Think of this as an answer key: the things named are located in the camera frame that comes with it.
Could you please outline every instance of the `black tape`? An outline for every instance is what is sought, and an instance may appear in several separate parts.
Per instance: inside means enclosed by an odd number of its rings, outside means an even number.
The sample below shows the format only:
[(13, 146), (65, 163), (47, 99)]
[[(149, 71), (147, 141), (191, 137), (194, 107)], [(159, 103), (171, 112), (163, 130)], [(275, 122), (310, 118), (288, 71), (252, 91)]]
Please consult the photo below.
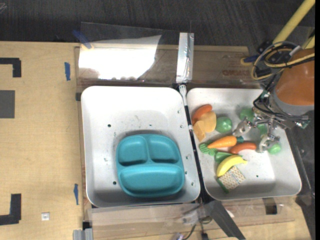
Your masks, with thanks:
[(20, 78), (21, 73), (21, 60), (19, 58), (0, 58), (0, 64), (12, 65), (12, 77)]
[(10, 213), (0, 215), (0, 226), (18, 224), (21, 220), (21, 194), (11, 194)]

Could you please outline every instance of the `yellow tube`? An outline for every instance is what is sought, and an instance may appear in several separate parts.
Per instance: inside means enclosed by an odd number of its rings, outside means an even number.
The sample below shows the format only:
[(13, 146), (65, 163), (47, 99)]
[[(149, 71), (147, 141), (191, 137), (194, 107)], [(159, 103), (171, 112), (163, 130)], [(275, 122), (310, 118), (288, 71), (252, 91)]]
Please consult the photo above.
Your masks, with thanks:
[(296, 26), (301, 22), (301, 20), (306, 16), (310, 9), (315, 5), (316, 0), (304, 0), (300, 7), (295, 11), (280, 33), (273, 40), (273, 44), (285, 41), (288, 36), (294, 31)]
[(307, 41), (302, 45), (302, 49), (310, 49), (315, 47), (315, 38), (316, 35), (313, 35), (312, 37), (308, 38)]

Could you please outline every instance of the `blue tray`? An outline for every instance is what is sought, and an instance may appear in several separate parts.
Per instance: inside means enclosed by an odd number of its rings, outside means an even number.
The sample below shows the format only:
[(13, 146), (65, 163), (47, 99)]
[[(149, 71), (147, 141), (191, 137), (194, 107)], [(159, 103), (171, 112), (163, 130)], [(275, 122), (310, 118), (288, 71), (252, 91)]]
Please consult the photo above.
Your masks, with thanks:
[(122, 139), (116, 149), (116, 168), (122, 190), (132, 197), (173, 195), (185, 183), (178, 146), (159, 134), (138, 134)]

